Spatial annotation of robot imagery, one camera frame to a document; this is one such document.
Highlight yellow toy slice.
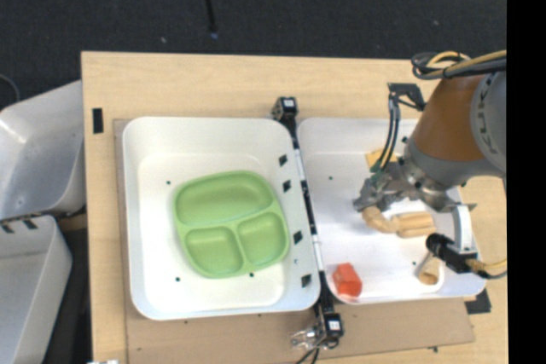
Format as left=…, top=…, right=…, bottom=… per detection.
left=364, top=147, right=401, bottom=172

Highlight beige toy bread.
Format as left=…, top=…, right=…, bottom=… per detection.
left=417, top=252, right=443, bottom=286

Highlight black cylinder on white bracket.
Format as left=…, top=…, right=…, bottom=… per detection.
left=425, top=202, right=479, bottom=274

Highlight green divided plate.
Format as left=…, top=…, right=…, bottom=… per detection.
left=171, top=170, right=292, bottom=280

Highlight white plastic tray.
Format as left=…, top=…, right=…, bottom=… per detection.
left=122, top=116, right=322, bottom=321
left=296, top=117, right=488, bottom=305

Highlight black block with thin wires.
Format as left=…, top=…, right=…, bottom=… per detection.
left=316, top=311, right=345, bottom=341
left=270, top=95, right=299, bottom=121

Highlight beige toy sausage links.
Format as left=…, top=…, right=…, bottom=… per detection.
left=361, top=206, right=433, bottom=239

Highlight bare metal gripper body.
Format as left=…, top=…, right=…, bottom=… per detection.
left=362, top=159, right=478, bottom=214

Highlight red carton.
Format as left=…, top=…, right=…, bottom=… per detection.
left=332, top=262, right=363, bottom=298

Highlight thin black and white rod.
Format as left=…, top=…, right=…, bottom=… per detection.
left=284, top=114, right=338, bottom=317

